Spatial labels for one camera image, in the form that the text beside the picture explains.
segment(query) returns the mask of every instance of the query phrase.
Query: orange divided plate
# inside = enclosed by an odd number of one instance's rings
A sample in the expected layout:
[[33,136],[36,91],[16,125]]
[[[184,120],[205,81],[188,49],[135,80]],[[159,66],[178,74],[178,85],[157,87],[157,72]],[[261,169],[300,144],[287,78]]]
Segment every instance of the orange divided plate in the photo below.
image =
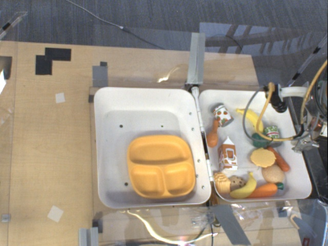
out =
[[128,147],[128,168],[133,189],[144,198],[184,196],[196,182],[191,150],[177,136],[136,138]]

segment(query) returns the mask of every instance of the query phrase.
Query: toy milk carton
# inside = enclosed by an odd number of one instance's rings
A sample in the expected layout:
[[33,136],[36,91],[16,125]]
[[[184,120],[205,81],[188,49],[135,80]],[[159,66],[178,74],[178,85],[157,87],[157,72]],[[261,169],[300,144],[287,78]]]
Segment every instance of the toy milk carton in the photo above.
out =
[[218,154],[219,171],[228,174],[233,173],[238,169],[236,146],[229,137],[227,137],[223,144],[218,148]]

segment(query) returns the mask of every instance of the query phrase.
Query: white tray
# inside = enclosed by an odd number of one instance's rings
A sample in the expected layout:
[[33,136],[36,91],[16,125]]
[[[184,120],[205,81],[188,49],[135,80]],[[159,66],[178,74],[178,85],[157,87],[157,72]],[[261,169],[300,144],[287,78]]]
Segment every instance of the white tray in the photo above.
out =
[[[177,89],[102,88],[94,98],[98,193],[108,207],[201,204],[211,195],[204,148],[193,96]],[[146,199],[132,188],[127,165],[130,142],[140,136],[176,135],[190,146],[196,185],[183,197]]]
[[[231,175],[237,175],[248,179],[248,172],[252,171],[257,180],[258,185],[265,184],[262,177],[261,168],[257,167],[250,161],[250,154],[255,149],[252,141],[246,137],[242,129],[242,115],[236,112],[236,108],[245,108],[247,102],[254,92],[251,91],[231,91],[231,90],[205,90],[199,97],[201,115],[203,118],[204,127],[208,133],[212,128],[214,116],[211,112],[213,106],[217,103],[224,103],[226,108],[234,117],[234,121],[224,128],[218,129],[219,143],[214,148],[209,148],[209,157],[211,160],[211,168],[213,171],[218,171],[218,153],[217,149],[222,144],[227,136],[232,140],[236,146],[236,155],[238,162],[238,171]],[[258,93],[250,108],[259,114],[264,106],[264,93]],[[284,113],[277,113],[271,105],[268,106],[264,117],[264,127],[277,125],[281,137],[289,137],[295,135],[292,119],[287,110]],[[254,127],[246,120],[248,132],[252,135],[255,130]],[[311,181],[302,154],[295,153],[292,150],[290,141],[285,141],[276,148],[278,153],[290,165],[291,170],[285,173],[284,190],[278,190],[273,197],[264,199],[244,199],[237,200],[231,198],[226,194],[218,195],[229,202],[243,202],[243,201],[269,201],[269,200],[288,200],[288,199],[303,199],[307,198],[312,190]]]

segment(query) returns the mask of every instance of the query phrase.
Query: toy banana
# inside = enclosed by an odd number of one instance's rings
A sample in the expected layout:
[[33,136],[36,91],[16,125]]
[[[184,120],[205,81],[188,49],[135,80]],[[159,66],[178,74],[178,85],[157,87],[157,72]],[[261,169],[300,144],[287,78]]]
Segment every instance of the toy banana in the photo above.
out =
[[249,173],[249,177],[250,178],[244,187],[230,192],[231,197],[234,199],[244,199],[253,193],[253,191],[256,189],[256,180],[253,177],[253,172]]
[[[236,109],[236,111],[243,115],[245,109]],[[252,122],[254,127],[256,127],[256,123],[257,123],[257,120],[258,120],[258,115],[253,110],[251,110],[251,109],[247,110],[246,118],[249,119]],[[260,130],[260,132],[263,132],[263,130],[264,130],[264,126],[263,126],[262,122],[260,122],[259,130]]]

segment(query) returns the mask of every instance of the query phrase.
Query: wooden table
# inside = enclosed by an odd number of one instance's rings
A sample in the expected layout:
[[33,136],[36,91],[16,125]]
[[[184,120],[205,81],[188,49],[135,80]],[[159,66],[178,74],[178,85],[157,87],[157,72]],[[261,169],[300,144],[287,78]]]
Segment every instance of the wooden table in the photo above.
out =
[[[45,47],[71,49],[71,61],[53,61],[52,75],[35,75],[35,56],[44,55]],[[78,229],[90,228],[94,217],[92,67],[108,63],[110,86],[181,88],[189,53],[1,42],[0,55],[13,57],[11,78],[0,94],[0,107],[13,112],[0,125],[0,209],[11,214],[9,230],[1,223],[0,244],[8,233],[9,246],[78,245]],[[201,89],[253,90],[252,58],[206,53],[204,82]],[[58,93],[64,93],[65,102],[56,103]],[[52,206],[64,211],[58,223],[47,218]]]

